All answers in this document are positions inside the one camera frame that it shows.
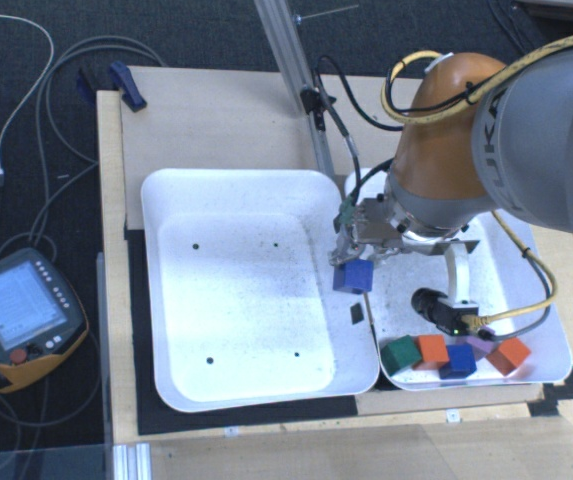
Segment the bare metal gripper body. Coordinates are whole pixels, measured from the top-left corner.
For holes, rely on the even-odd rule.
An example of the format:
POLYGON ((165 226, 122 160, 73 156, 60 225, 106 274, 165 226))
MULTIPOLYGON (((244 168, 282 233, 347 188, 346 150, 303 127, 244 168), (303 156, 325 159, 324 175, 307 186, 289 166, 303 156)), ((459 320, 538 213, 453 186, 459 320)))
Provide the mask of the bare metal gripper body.
POLYGON ((355 203, 347 197, 334 218, 335 254, 442 254, 444 246, 465 227, 429 226, 408 213, 394 198, 378 195, 355 203))

